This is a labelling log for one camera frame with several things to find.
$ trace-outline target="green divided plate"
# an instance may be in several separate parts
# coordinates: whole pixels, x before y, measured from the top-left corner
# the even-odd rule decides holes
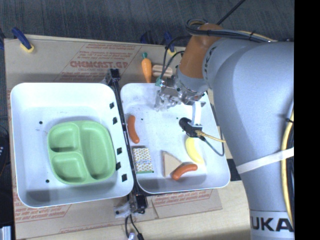
[[[88,184],[111,177],[116,170],[109,131],[90,120],[63,122],[47,136],[49,160],[55,177],[65,184]]]

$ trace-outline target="toy sausage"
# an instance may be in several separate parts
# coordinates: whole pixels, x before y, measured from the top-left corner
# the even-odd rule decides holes
[[[196,165],[195,163],[191,163],[191,164],[186,164],[183,166],[178,167],[177,169],[175,169],[171,175],[172,179],[174,179],[175,181],[179,180],[180,177],[187,173],[187,172],[191,172],[191,171],[196,171],[198,169],[198,165]]]
[[[133,143],[137,144],[140,142],[140,138],[136,132],[135,122],[136,122],[136,117],[134,115],[130,115],[128,118],[128,133]]]

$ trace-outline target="black hole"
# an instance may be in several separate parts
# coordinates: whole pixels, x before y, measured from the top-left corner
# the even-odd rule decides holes
[[[122,182],[125,182],[128,179],[126,174],[123,174],[121,177],[122,177]]]
[[[121,168],[121,163],[117,162],[115,165],[115,170],[118,171]]]

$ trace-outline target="white strap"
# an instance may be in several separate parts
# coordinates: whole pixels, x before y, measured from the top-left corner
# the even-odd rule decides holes
[[[295,147],[281,150],[279,152],[269,154],[269,155],[261,157],[259,159],[243,163],[243,164],[236,167],[238,174],[243,174],[243,173],[252,171],[254,169],[257,169],[259,167],[270,165],[272,163],[279,162],[283,159],[293,157],[295,154],[294,148]]]

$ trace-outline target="yellow banana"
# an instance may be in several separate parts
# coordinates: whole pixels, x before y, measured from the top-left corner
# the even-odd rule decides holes
[[[185,141],[186,152],[189,157],[198,164],[204,164],[205,161],[202,156],[198,153],[195,147],[195,138],[188,137]]]

